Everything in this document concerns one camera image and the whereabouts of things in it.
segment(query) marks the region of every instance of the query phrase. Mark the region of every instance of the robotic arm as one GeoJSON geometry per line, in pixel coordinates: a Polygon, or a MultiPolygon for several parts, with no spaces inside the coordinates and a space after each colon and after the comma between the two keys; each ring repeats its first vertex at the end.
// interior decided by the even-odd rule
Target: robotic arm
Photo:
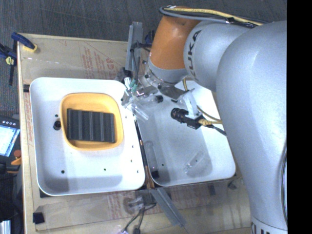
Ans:
{"type": "Polygon", "coordinates": [[[288,233],[287,22],[262,24],[213,11],[205,18],[207,10],[182,7],[161,10],[166,15],[142,83],[178,99],[183,92],[174,85],[189,76],[216,93],[248,191],[252,233],[288,233]]]}

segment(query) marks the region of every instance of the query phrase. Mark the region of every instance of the white plastic tray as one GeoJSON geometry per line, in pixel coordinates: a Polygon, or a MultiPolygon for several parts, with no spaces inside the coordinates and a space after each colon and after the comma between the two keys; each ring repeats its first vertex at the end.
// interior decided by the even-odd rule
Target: white plastic tray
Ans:
{"type": "MultiPolygon", "coordinates": [[[[195,88],[193,95],[198,105],[212,116],[218,117],[210,90],[189,81],[188,88],[195,88]]],[[[194,130],[180,124],[170,116],[173,108],[187,109],[164,97],[162,103],[151,107],[147,121],[138,120],[144,149],[153,177],[160,186],[175,186],[230,178],[235,174],[235,162],[227,138],[218,131],[206,127],[194,130]],[[186,164],[193,166],[185,172],[186,164]]]]}
{"type": "Polygon", "coordinates": [[[134,117],[120,104],[124,89],[114,80],[38,78],[31,83],[37,179],[44,193],[56,196],[115,192],[136,190],[143,185],[145,172],[134,117]],[[62,131],[54,130],[53,125],[60,115],[62,98],[71,93],[104,93],[115,99],[124,130],[119,146],[78,151],[66,144],[62,131]]]}

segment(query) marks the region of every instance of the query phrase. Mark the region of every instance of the screen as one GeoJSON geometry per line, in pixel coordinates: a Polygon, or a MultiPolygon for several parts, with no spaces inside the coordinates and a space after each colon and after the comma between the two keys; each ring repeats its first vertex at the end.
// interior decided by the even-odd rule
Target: screen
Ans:
{"type": "Polygon", "coordinates": [[[10,156],[19,133],[18,128],[0,125],[0,155],[10,156]]]}

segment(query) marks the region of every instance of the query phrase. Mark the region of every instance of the logo on robot arm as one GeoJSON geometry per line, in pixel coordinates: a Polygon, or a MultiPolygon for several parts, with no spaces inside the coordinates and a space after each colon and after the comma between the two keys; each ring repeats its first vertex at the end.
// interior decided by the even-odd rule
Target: logo on robot arm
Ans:
{"type": "Polygon", "coordinates": [[[189,72],[193,76],[194,80],[197,80],[197,81],[198,81],[198,79],[196,78],[196,73],[195,73],[195,70],[193,67],[193,47],[195,45],[196,38],[200,32],[201,32],[201,30],[198,30],[194,33],[194,35],[192,37],[193,41],[190,42],[190,45],[189,45],[189,51],[188,51],[188,57],[187,57],[187,60],[190,62],[189,63],[189,72]]]}

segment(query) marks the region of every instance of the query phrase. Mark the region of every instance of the dark floor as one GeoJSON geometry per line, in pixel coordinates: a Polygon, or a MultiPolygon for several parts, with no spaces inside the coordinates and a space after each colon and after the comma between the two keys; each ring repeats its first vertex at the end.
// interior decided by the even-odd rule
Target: dark floor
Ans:
{"type": "MultiPolygon", "coordinates": [[[[129,25],[156,29],[159,7],[185,5],[215,9],[256,20],[287,19],[287,0],[0,0],[0,43],[12,46],[12,32],[127,41],[129,25]]],[[[8,85],[9,66],[0,60],[0,115],[18,114],[17,76],[8,85]]],[[[0,197],[11,200],[12,180],[0,175],[0,197]]],[[[0,202],[0,214],[12,207],[0,202]]]]}

